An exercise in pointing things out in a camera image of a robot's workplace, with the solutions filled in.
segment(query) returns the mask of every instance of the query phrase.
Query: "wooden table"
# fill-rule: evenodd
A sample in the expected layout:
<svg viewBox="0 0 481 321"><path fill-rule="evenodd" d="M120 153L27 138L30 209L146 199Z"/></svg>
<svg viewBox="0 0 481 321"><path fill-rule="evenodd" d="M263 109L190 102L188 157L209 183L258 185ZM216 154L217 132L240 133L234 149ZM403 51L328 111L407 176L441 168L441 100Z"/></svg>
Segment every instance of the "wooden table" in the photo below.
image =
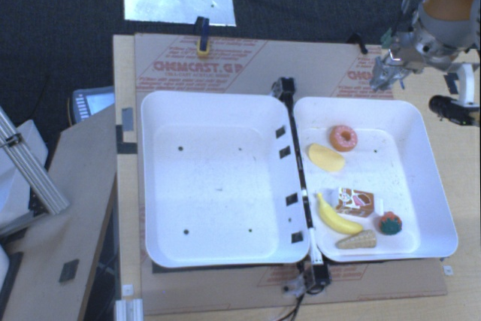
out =
<svg viewBox="0 0 481 321"><path fill-rule="evenodd" d="M289 49L302 48L304 43L286 43ZM138 171L137 158L129 153L128 144L136 142L135 124L135 40L132 36L114 38L114 67L116 87L116 124L125 151L117 157L117 183L119 189L119 239L122 285L131 284L132 293L124 293L126 300L141 297L141 257L139 253ZM335 45L328 50L336 56ZM478 60L476 54L469 57ZM277 52L276 60L282 60ZM479 90L479 72L476 73ZM414 104L422 113L431 141L434 158L440 172L446 197L458 232L459 246L455 254L444 260L448 295L420 298L384 299L350 303L309 304L301 306L298 320L446 320L479 319L481 314L481 249L479 202L479 129L463 128L447 121L440 122L428 109L428 100L436 94L446 95L442 74L426 69L422 75L411 75L405 80L406 90L398 85L393 89L395 98ZM122 115L133 109L132 129L122 132ZM149 321L167 320L275 320L290 307L266 307L246 310L220 310L203 313L165 314L146 316Z"/></svg>

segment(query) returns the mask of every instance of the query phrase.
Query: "white tray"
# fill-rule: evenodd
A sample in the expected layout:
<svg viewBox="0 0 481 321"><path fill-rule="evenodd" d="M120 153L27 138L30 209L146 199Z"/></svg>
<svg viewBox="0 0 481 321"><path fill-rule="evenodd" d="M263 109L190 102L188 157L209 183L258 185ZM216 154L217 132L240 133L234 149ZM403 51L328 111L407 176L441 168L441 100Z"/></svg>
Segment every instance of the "white tray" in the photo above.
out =
<svg viewBox="0 0 481 321"><path fill-rule="evenodd" d="M445 257L458 246L458 236L434 162L422 116L404 101L351 98L303 98L295 105L295 118L304 164L316 242L322 253L339 262L381 259ZM313 142L330 147L333 126L348 125L358 135L358 145L343 153L346 165L328 173L315 166L306 154ZM336 241L345 238L319 218L315 192L329 193L338 187L372 192L383 199L384 211L402 220L402 231L382 235L379 216L345 216L374 229L375 248L340 250Z"/></svg>
<svg viewBox="0 0 481 321"><path fill-rule="evenodd" d="M155 263L176 268L304 258L309 238L289 116L280 101L159 91L143 100L141 122L146 246ZM280 158L286 148L290 154ZM287 205L292 194L298 201Z"/></svg>
<svg viewBox="0 0 481 321"><path fill-rule="evenodd" d="M339 262L444 257L458 237L421 114L402 101L303 98L295 118L315 242ZM307 157L330 146L332 126L348 125L358 146L343 170L328 173ZM292 263L310 241L285 106L266 95L158 91L141 106L146 246L167 268ZM280 157L289 148L290 154ZM345 237L319 218L315 192L368 191L403 221L373 249L339 250ZM296 202L290 203L291 195ZM376 214L355 218L375 229Z"/></svg>

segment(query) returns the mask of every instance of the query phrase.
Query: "donut hole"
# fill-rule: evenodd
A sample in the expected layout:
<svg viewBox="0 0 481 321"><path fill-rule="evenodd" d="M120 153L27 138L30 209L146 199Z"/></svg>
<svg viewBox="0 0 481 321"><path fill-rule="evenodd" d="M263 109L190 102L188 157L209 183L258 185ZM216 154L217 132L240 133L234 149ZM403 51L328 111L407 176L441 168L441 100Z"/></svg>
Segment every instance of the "donut hole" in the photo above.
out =
<svg viewBox="0 0 481 321"><path fill-rule="evenodd" d="M340 136L346 141L349 142L351 140L351 133L350 132L341 132Z"/></svg>

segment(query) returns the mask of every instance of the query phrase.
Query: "dark floor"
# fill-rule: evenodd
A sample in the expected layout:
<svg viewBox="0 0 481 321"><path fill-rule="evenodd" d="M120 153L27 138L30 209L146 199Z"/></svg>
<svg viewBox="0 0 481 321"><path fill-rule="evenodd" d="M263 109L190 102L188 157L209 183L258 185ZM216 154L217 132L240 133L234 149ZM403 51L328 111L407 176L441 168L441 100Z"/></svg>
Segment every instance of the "dark floor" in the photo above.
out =
<svg viewBox="0 0 481 321"><path fill-rule="evenodd" d="M400 0L233 2L237 27L214 27L212 35L344 42L359 32L377 44ZM68 126L73 91L113 83L112 36L135 32L190 34L192 26L125 21L123 0L0 0L0 106L15 123L34 119L44 140L53 141ZM100 301L88 320L110 299L108 270L99 272Z"/></svg>

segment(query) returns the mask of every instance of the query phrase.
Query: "donut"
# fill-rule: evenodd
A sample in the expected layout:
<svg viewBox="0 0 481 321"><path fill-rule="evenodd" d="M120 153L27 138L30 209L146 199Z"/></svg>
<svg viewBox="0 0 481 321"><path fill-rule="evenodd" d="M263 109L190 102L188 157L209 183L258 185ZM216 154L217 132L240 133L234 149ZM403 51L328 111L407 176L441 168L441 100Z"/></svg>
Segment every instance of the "donut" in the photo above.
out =
<svg viewBox="0 0 481 321"><path fill-rule="evenodd" d="M337 151L350 151L358 144L358 135L349 126L335 126L329 140Z"/></svg>

